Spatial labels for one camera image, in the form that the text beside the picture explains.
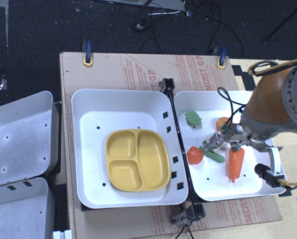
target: red tomato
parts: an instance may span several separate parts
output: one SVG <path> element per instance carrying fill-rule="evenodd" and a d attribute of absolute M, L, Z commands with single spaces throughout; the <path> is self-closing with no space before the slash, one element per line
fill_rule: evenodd
<path fill-rule="evenodd" d="M 194 146 L 189 149 L 186 155 L 188 163 L 191 165 L 199 164 L 204 157 L 203 151 L 200 148 Z"/>

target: orange toy food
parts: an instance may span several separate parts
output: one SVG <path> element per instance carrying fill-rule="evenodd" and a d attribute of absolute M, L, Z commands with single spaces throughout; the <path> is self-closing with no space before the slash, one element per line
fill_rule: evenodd
<path fill-rule="evenodd" d="M 240 148 L 238 151 L 232 151 L 229 149 L 229 160 L 228 160 L 228 177 L 232 179 L 234 183 L 236 179 L 240 176 L 240 171 L 242 170 L 242 165 L 244 161 L 245 150 Z"/>
<path fill-rule="evenodd" d="M 217 121 L 216 121 L 216 130 L 217 131 L 221 131 L 221 126 L 226 123 L 226 121 L 228 120 L 227 117 L 220 117 Z"/>
<path fill-rule="evenodd" d="M 191 165 L 199 164 L 204 157 L 204 153 L 200 148 L 191 147 L 187 152 L 188 163 Z"/>

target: computer mouse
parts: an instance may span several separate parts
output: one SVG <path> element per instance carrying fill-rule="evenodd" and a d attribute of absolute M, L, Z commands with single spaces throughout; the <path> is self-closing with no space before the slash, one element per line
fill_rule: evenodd
<path fill-rule="evenodd" d="M 150 22 L 146 18 L 141 18 L 137 22 L 135 22 L 133 26 L 133 30 L 135 32 L 141 32 L 150 27 Z"/>

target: yellow plate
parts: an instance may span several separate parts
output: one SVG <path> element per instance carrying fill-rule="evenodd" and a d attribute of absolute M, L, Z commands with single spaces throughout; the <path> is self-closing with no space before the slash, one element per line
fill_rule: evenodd
<path fill-rule="evenodd" d="M 110 181 L 119 190 L 158 190 L 170 180 L 167 149 L 154 131 L 115 131 L 108 136 L 105 149 Z"/>

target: white tray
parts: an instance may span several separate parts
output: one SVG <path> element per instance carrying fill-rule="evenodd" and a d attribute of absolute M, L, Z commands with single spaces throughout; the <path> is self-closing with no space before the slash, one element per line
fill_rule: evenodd
<path fill-rule="evenodd" d="M 246 104 L 251 96 L 247 91 L 230 91 L 231 99 Z M 192 146 L 203 146 L 203 140 L 210 137 L 215 131 L 215 123 L 220 117 L 230 117 L 230 104 L 216 91 L 179 92 L 174 98 L 178 124 L 181 131 L 185 151 Z M 193 128 L 185 119 L 186 111 L 196 111 L 202 118 L 202 127 Z M 239 123 L 240 114 L 234 116 L 233 122 Z M 266 142 L 274 145 L 270 139 Z M 245 150 L 244 162 L 240 178 L 232 183 L 228 177 L 228 150 L 226 145 L 219 154 L 225 156 L 224 163 L 218 163 L 204 156 L 201 163 L 189 165 L 189 171 L 196 194 L 206 201 L 218 201 L 245 197 L 257 197 L 281 194 L 282 187 L 272 188 L 255 173 L 256 164 L 262 163 L 271 167 L 267 152 L 260 153 L 249 146 Z"/>
<path fill-rule="evenodd" d="M 43 178 L 0 186 L 0 239 L 50 239 L 55 200 Z"/>
<path fill-rule="evenodd" d="M 166 95 L 157 91 L 79 90 L 72 97 L 72 113 L 77 191 L 82 204 L 97 209 L 176 205 L 186 200 L 185 168 Z M 132 128 L 153 130 L 165 142 L 170 171 L 173 177 L 176 172 L 176 177 L 162 189 L 124 192 L 110 184 L 105 141 L 114 131 Z"/>
<path fill-rule="evenodd" d="M 0 185 L 52 171 L 58 129 L 59 115 L 48 91 L 0 106 Z"/>

